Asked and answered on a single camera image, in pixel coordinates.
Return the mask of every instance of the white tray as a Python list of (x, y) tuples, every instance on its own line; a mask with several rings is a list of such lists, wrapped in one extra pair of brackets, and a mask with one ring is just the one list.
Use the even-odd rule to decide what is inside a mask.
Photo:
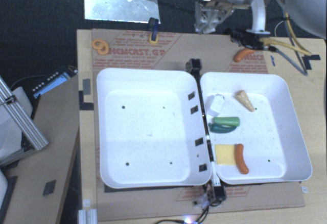
[(190, 74), (105, 69), (97, 87), (106, 185), (193, 186), (210, 179), (197, 84)]
[[(219, 178), (228, 184), (304, 181), (312, 166), (286, 82), (267, 74), (206, 73), (201, 78), (203, 101), (221, 94), (225, 103), (220, 117), (239, 117), (241, 124), (230, 133), (210, 132), (215, 144), (243, 144), (248, 174), (236, 166), (217, 165)], [(248, 111), (235, 94), (245, 90), (256, 108)]]

